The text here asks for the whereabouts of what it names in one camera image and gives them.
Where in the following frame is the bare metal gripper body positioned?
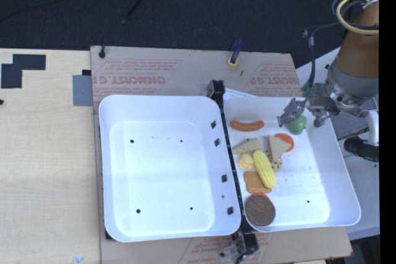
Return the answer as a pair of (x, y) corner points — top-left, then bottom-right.
(304, 82), (360, 117)

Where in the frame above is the green pepper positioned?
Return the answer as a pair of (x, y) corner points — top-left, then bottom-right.
(286, 114), (308, 136)

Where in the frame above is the orange round slice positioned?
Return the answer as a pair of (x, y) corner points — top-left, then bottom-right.
(274, 132), (295, 153)

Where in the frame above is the tan sandwich triangle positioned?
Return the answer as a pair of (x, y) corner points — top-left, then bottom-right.
(266, 134), (292, 163)

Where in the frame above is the orange sausage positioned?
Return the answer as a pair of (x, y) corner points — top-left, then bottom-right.
(230, 119), (265, 133)

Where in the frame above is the white paper label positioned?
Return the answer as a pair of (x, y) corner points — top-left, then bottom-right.
(225, 88), (258, 100)

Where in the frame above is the dotted round biscuit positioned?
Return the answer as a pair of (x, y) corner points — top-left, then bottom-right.
(262, 150), (283, 174)

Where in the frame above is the yellow corn cob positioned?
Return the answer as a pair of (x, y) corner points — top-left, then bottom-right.
(252, 149), (277, 190)

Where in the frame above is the white plastic tray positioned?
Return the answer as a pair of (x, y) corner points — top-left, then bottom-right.
(98, 94), (243, 244)
(222, 95), (362, 233)

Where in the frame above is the pale yellow crisp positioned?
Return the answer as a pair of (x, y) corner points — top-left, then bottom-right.
(236, 153), (256, 171)

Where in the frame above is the thin black rod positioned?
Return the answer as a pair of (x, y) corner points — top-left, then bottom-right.
(215, 92), (252, 245)

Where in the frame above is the orange toast slice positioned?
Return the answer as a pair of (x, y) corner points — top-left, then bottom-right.
(243, 170), (273, 195)

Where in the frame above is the brown burger patty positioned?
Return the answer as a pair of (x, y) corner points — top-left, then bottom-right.
(244, 194), (277, 228)

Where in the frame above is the brown cardboard board, red print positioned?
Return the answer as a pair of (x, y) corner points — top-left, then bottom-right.
(89, 45), (354, 264)

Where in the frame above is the black cylinder on white bracket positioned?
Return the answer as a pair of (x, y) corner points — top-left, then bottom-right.
(343, 108), (380, 163)

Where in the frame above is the black block with thin wires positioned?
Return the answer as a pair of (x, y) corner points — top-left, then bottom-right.
(231, 231), (260, 261)
(205, 79), (226, 100)

